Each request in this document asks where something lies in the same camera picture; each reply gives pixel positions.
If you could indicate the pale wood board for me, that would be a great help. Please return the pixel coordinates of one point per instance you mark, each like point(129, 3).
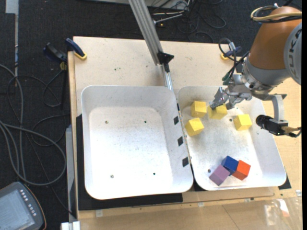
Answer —
point(120, 61)

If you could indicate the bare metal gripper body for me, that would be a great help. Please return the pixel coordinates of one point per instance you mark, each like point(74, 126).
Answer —
point(239, 88)

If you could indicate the white plastic tray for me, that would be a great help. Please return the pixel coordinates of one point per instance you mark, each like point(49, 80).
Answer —
point(129, 142)
point(223, 142)

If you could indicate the black cylinder on white bracket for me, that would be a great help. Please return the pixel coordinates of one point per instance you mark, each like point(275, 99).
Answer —
point(268, 123)

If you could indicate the yellow cube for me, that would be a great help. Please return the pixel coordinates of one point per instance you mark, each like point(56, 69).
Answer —
point(198, 109)
point(218, 113)
point(194, 127)
point(242, 122)

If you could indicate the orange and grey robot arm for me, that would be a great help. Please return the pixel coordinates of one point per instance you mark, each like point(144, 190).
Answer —
point(271, 47)

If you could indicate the orange cube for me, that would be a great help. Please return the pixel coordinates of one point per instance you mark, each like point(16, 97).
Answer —
point(241, 170)

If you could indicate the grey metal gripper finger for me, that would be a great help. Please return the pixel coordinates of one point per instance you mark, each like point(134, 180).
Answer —
point(232, 102)
point(218, 97)

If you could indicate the blue cube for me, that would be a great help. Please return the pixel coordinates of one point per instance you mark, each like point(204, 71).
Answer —
point(229, 163)

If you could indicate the purple cube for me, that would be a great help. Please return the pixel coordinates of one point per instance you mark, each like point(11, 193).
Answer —
point(219, 175)

